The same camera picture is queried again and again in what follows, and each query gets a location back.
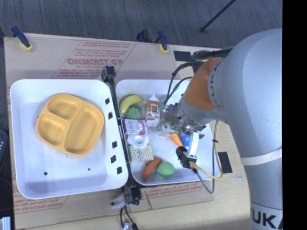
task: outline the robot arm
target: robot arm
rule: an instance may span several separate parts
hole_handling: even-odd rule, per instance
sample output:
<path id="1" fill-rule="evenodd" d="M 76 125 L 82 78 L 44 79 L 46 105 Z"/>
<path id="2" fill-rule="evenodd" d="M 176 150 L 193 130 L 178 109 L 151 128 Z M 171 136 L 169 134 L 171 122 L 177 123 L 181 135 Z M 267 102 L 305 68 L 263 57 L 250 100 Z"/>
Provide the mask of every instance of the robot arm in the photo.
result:
<path id="1" fill-rule="evenodd" d="M 252 230 L 283 229 L 282 30 L 252 35 L 195 73 L 178 105 L 179 127 L 230 126 L 250 190 Z"/>

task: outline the white tray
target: white tray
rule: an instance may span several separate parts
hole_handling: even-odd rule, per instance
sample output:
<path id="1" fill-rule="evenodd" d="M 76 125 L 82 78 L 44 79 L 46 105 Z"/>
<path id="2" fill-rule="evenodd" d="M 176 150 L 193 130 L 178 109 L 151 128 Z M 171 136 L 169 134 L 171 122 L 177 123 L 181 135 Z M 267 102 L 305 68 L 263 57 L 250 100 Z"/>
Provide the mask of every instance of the white tray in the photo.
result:
<path id="1" fill-rule="evenodd" d="M 173 87 L 178 83 L 178 80 L 174 80 Z M 160 102 L 164 102 L 169 80 L 122 80 L 116 85 L 116 95 L 118 103 L 120 103 L 126 96 L 131 94 L 138 94 L 144 100 L 148 100 L 152 94 L 158 98 Z M 181 95 L 187 88 L 189 81 L 183 81 L 179 88 L 174 92 L 167 104 L 175 104 L 179 102 Z M 131 162 L 131 172 L 134 179 L 144 186 L 163 185 L 163 184 L 175 184 L 199 181 L 197 175 L 190 169 L 183 168 L 176 155 L 177 145 L 168 137 L 159 136 L 156 133 L 156 128 L 148 128 L 149 144 L 153 149 L 153 156 L 160 157 L 163 161 L 170 162 L 175 167 L 175 172 L 168 178 L 160 176 L 157 172 L 153 172 L 147 182 L 142 181 L 142 172 L 146 166 L 146 162 Z M 202 131 L 205 135 L 199 141 L 198 149 L 196 152 L 197 165 L 210 174 L 213 174 L 212 165 L 212 133 L 209 124 Z M 214 156 L 214 175 L 220 174 L 216 157 Z M 211 180 L 211 177 L 200 172 L 203 180 Z"/>
<path id="2" fill-rule="evenodd" d="M 37 117 L 50 97 L 57 93 L 76 95 L 104 113 L 101 136 L 94 149 L 83 157 L 58 151 L 36 134 Z M 11 87 L 11 109 L 16 180 L 25 197 L 40 199 L 103 191 L 120 188 L 127 182 L 128 170 L 113 101 L 105 83 L 99 80 L 19 80 Z"/>

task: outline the carrot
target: carrot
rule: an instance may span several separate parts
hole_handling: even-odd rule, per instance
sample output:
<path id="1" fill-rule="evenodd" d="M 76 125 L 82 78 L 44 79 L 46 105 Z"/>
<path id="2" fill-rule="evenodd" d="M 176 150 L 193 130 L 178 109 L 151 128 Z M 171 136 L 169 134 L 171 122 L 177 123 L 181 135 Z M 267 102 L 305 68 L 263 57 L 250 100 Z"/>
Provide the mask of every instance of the carrot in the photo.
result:
<path id="1" fill-rule="evenodd" d="M 149 179 L 149 176 L 152 173 L 153 169 L 159 166 L 161 163 L 162 159 L 160 158 L 156 158 L 150 161 L 143 171 L 142 180 L 146 182 Z"/>

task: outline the toy banana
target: toy banana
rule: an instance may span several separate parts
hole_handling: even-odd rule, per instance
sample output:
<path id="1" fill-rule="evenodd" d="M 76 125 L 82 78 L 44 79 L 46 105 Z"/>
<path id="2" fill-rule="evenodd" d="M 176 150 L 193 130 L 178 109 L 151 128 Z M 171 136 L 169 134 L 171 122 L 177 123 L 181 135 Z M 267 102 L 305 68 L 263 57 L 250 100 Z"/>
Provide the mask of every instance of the toy banana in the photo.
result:
<path id="1" fill-rule="evenodd" d="M 121 114 L 124 114 L 126 111 L 127 111 L 127 109 L 131 106 L 131 105 L 133 105 L 133 104 L 136 104 L 136 103 L 140 103 L 140 102 L 142 102 L 142 103 L 146 103 L 146 101 L 145 100 L 143 100 L 139 95 L 137 95 L 137 94 L 133 94 L 133 95 L 129 95 L 129 96 L 127 96 L 124 100 L 122 100 L 122 102 L 120 103 L 120 106 L 119 106 L 119 108 L 120 108 L 120 113 Z"/>

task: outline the gray floor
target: gray floor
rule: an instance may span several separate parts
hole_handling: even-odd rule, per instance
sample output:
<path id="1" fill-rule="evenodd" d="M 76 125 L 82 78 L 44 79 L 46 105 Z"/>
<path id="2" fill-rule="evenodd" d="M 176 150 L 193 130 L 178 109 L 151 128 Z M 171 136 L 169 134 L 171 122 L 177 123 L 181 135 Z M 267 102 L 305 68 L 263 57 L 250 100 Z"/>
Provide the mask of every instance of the gray floor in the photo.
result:
<path id="1" fill-rule="evenodd" d="M 0 0 L 0 27 L 27 33 L 136 41 L 148 29 L 154 41 L 163 30 L 168 43 L 226 48 L 254 33 L 282 27 L 283 0 Z M 4 52 L 0 50 L 0 122 L 7 123 Z M 0 175 L 10 179 L 8 156 Z M 1 198 L 10 197 L 2 193 Z"/>

